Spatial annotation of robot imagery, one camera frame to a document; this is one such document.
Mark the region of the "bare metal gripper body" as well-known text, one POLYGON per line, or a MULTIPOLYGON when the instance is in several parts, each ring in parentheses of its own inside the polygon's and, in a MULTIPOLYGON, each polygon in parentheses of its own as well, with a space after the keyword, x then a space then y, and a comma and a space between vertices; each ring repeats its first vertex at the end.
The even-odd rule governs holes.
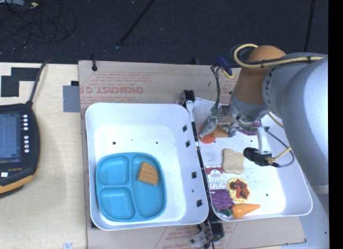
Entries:
POLYGON ((237 131, 254 133, 258 119, 258 105, 222 105, 216 114, 217 124, 228 131, 229 125, 236 125, 237 131))

